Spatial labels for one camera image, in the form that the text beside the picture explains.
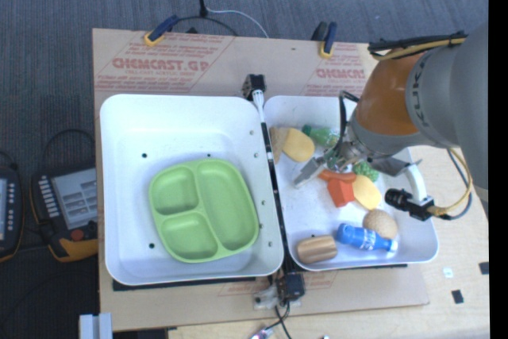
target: blue clamp handle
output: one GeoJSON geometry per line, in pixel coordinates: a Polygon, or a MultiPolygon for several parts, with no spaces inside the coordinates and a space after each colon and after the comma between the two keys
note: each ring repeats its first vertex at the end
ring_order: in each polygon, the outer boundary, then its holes
{"type": "Polygon", "coordinates": [[[167,31],[171,31],[173,26],[178,23],[178,20],[179,18],[176,14],[164,20],[151,33],[146,33],[144,35],[144,43],[149,47],[153,47],[160,43],[164,38],[163,34],[167,31]]]}
{"type": "Polygon", "coordinates": [[[337,23],[332,21],[328,26],[328,32],[325,39],[321,44],[320,54],[323,58],[330,58],[333,53],[333,42],[335,41],[335,34],[337,33],[337,23]]]}

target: green divided plate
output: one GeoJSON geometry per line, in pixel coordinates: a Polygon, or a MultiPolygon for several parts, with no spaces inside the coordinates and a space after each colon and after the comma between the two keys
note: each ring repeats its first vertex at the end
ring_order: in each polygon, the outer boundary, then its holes
{"type": "Polygon", "coordinates": [[[152,179],[148,194],[164,247],[183,262],[231,256],[258,237],[254,202],[229,161],[194,160],[166,168],[152,179]]]}

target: white plastic tray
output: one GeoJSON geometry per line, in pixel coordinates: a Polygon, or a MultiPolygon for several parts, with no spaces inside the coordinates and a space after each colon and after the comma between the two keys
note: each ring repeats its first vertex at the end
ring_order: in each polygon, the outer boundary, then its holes
{"type": "Polygon", "coordinates": [[[283,261],[270,173],[253,104],[238,97],[119,94],[100,111],[106,267],[126,285],[269,275],[283,261]],[[156,231],[148,186],[159,171],[206,157],[243,175],[260,233],[250,247],[220,260],[188,264],[171,257],[156,231]]]}
{"type": "MultiPolygon", "coordinates": [[[[350,115],[354,104],[348,100],[346,104],[350,115]]],[[[301,129],[305,124],[309,124],[338,129],[340,121],[338,98],[329,97],[275,96],[265,103],[264,113],[269,127],[301,129]]],[[[412,162],[408,150],[402,151],[397,157],[412,162]]],[[[421,222],[411,218],[407,212],[395,210],[383,200],[378,208],[391,214],[398,223],[397,252],[387,253],[384,250],[366,252],[338,244],[338,253],[333,259],[313,264],[301,263],[296,255],[296,245],[300,240],[325,234],[334,236],[342,222],[362,226],[362,220],[367,213],[367,210],[356,202],[336,208],[322,179],[313,179],[296,189],[292,181],[303,165],[305,163],[296,163],[282,154],[275,166],[287,240],[291,256],[300,267],[309,271],[324,271],[421,263],[435,257],[438,242],[432,220],[421,222]]],[[[410,183],[404,175],[394,178],[381,174],[375,184],[382,196],[391,187],[411,191],[410,183]]]]}

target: blue water bottle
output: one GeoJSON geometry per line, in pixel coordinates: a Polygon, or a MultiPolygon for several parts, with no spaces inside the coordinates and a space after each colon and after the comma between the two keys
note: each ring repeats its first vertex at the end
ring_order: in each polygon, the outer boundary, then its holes
{"type": "Polygon", "coordinates": [[[345,245],[351,245],[362,250],[384,249],[388,252],[397,251],[397,241],[385,239],[374,230],[360,228],[341,223],[337,230],[336,240],[345,245]]]}

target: wooden table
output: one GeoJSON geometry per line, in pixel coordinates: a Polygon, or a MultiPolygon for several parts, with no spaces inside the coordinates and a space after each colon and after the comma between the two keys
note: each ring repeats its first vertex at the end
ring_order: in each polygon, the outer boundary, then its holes
{"type": "MultiPolygon", "coordinates": [[[[104,259],[100,106],[117,93],[232,95],[249,73],[267,75],[268,97],[328,96],[338,89],[359,94],[375,61],[365,44],[336,43],[333,59],[326,61],[313,41],[169,33],[162,48],[148,49],[143,35],[94,31],[101,312],[112,314],[115,331],[177,325],[168,332],[170,338],[249,338],[275,321],[273,310],[252,309],[249,286],[112,288],[104,259]],[[161,81],[157,75],[162,69],[172,76],[161,81]],[[221,295],[228,290],[244,291],[221,295]]],[[[410,151],[415,161],[422,158],[419,168],[438,206],[448,206],[464,193],[445,150],[410,151]]],[[[440,248],[430,262],[333,272],[327,289],[308,290],[302,307],[294,308],[286,320],[293,339],[489,337],[489,237],[481,203],[474,196],[465,216],[452,222],[437,219],[434,225],[440,248]]],[[[272,337],[286,337],[281,326],[275,327],[272,337]]]]}

